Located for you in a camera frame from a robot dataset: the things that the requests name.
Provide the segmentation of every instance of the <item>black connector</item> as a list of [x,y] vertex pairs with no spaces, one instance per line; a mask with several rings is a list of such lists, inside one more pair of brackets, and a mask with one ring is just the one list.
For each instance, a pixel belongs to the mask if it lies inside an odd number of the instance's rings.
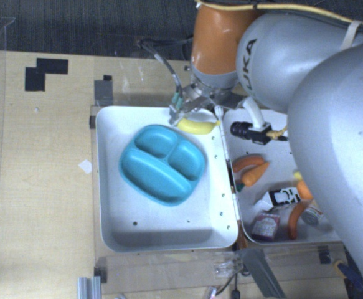
[[231,125],[230,132],[236,137],[243,138],[245,140],[252,140],[256,144],[266,145],[271,138],[266,134],[271,131],[271,125],[268,125],[263,131],[253,131],[251,127],[253,124],[248,122],[234,122]]
[[239,290],[231,291],[231,299],[241,299],[241,293],[239,292]]

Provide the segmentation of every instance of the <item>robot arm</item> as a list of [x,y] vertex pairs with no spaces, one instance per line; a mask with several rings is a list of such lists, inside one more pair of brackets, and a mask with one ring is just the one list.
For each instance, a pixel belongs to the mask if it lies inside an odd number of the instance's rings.
[[308,6],[198,3],[196,98],[236,108],[248,103],[228,101],[240,82],[249,101],[288,115],[296,164],[363,275],[363,23]]

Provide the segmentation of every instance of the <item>metal bracket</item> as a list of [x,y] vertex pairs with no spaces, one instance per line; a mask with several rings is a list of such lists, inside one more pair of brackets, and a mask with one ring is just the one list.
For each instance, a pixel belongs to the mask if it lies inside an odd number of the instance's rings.
[[77,282],[78,299],[101,299],[101,277],[80,277]]
[[318,257],[321,265],[329,265],[332,263],[331,254],[327,245],[318,246]]
[[262,249],[242,249],[239,252],[243,264],[249,269],[264,297],[286,298]]

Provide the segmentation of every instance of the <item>carrot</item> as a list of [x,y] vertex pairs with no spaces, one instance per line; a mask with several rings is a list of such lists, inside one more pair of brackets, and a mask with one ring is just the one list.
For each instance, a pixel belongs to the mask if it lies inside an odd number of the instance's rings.
[[266,162],[252,169],[249,169],[242,175],[241,181],[247,187],[254,185],[259,180],[259,178],[261,178],[269,165],[270,163]]
[[262,164],[264,164],[264,159],[260,155],[248,155],[236,160],[236,162],[232,164],[232,171],[237,173],[242,168],[245,168],[249,165],[262,165]]
[[291,211],[288,219],[288,237],[289,239],[295,240],[298,237],[298,220],[300,215],[309,205],[309,202],[301,201]]
[[307,187],[305,181],[303,181],[303,180],[298,181],[296,188],[298,189],[300,198],[313,199],[313,195],[311,195],[311,192],[310,192],[309,188]]

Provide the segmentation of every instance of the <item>blue plate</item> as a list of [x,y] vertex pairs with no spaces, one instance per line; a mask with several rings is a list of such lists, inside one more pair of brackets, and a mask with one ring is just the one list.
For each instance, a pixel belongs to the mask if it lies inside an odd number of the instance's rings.
[[205,169],[200,149],[161,125],[140,130],[123,151],[119,170],[138,192],[167,206],[184,202]]

